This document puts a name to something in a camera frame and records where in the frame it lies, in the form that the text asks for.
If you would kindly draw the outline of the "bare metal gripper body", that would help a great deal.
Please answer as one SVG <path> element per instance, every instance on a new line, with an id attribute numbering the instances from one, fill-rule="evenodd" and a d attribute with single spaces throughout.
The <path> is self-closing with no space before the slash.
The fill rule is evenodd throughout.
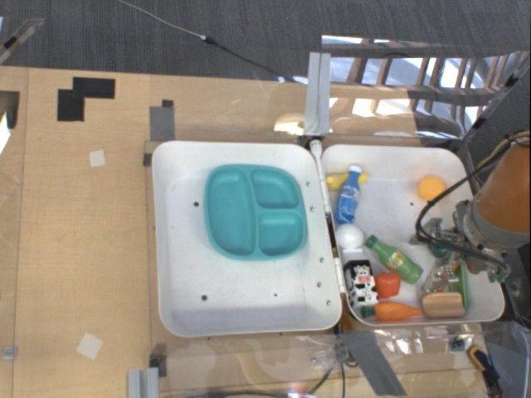
<path id="1" fill-rule="evenodd" d="M 447 234 L 451 244 L 462 248 L 468 270 L 472 274 L 484 271 L 491 283 L 503 283 L 509 277 L 504 257 L 509 248 L 509 230 L 488 222 L 475 201 L 459 202 L 452 220 L 454 225 Z"/>

